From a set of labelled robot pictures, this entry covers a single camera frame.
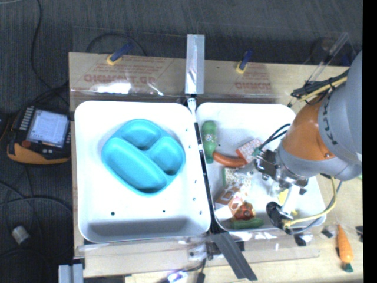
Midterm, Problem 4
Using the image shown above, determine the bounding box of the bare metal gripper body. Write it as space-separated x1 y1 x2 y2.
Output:
254 149 309 195

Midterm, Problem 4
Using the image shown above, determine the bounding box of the orange and white cracker packet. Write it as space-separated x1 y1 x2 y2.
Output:
235 137 263 163

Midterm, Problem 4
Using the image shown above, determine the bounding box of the yellow toy piece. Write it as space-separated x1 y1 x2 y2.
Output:
277 188 291 205

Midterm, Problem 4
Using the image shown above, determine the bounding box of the green and white packet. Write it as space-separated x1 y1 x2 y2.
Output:
221 167 254 189

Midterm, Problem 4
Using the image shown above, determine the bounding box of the orange toy sausage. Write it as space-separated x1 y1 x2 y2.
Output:
212 151 247 169

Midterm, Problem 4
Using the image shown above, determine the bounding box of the pink and brown small carton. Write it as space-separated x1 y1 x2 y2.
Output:
228 196 244 218

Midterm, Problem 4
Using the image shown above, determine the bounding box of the red and brown toy food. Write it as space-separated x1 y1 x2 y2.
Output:
233 202 257 221

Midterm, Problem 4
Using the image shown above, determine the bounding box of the white plastic tray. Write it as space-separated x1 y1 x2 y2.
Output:
195 101 327 233
74 100 212 244

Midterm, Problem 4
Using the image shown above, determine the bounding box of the green toy cucumber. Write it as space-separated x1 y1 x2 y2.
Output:
230 217 265 230

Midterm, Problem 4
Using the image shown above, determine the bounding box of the green plastic bottle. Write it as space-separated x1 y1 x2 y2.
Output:
201 120 219 164

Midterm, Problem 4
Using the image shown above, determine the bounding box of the orange toy carrot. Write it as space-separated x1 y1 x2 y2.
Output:
336 224 355 273

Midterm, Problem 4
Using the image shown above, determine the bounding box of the blue divided plate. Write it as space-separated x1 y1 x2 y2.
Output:
101 118 187 198

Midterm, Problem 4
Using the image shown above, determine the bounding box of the brown cardboard board red print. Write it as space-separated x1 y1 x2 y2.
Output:
68 51 352 278

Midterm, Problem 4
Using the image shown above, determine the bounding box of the grey metal can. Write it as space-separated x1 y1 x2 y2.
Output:
11 225 32 246

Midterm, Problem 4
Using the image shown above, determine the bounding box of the black cylinder on white bracket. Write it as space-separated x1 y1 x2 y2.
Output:
266 186 299 230

